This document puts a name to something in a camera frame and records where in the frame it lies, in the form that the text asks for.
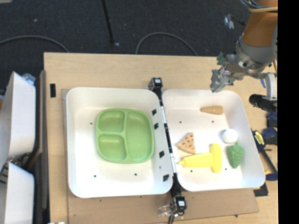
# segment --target green divided plate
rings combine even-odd
[[[96,143],[100,155],[111,162],[140,163],[154,153],[150,118],[142,111],[112,108],[97,117]]]

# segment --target yellow bottle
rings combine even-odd
[[[184,157],[179,162],[185,168],[211,167],[214,173],[219,173],[222,168],[222,151],[219,144],[214,143],[209,153],[194,154]]]

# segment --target wooden table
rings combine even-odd
[[[67,224],[166,223],[157,207],[171,201],[169,193],[82,199],[67,184],[64,149],[62,91],[73,87],[146,88],[153,77],[163,80],[163,89],[209,90],[215,57],[147,56],[112,54],[45,53],[45,110],[49,166],[50,221]],[[245,77],[225,89],[242,99],[249,124],[266,128],[266,112],[252,107],[251,94],[266,94],[259,80]],[[277,149],[269,156],[277,164]],[[269,195],[255,198],[252,189],[184,192],[188,208],[176,217],[181,224],[278,223],[278,182],[266,182]]]

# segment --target white ball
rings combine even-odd
[[[234,129],[227,129],[223,133],[223,141],[227,144],[236,143],[238,140],[238,133]]]

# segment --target black fabric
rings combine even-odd
[[[246,21],[239,0],[105,0],[118,46],[111,46],[102,0],[14,0],[0,4],[0,41],[21,35],[54,39],[73,53],[134,54],[153,32],[176,35],[199,56],[217,56],[228,29],[224,16]],[[235,23],[233,43],[243,27]],[[65,52],[48,40],[26,38],[0,44],[0,89],[14,70],[38,76],[43,52]],[[139,54],[193,56],[181,41],[156,35],[144,40]]]

